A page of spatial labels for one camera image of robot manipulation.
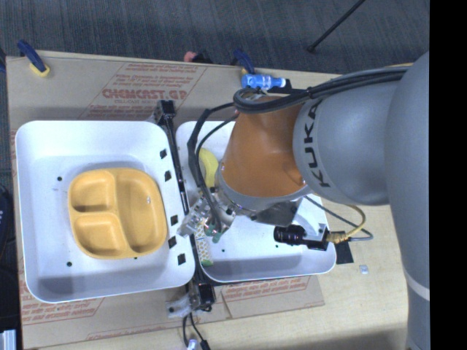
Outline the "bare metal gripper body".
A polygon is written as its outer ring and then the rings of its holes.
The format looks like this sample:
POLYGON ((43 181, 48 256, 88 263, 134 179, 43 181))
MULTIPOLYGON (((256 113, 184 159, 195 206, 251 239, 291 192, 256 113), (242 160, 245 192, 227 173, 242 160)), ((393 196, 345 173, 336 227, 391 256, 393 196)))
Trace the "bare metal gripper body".
POLYGON ((224 234, 240 216, 256 219, 257 212, 239 206, 222 193, 201 195, 201 224, 205 234, 224 234))

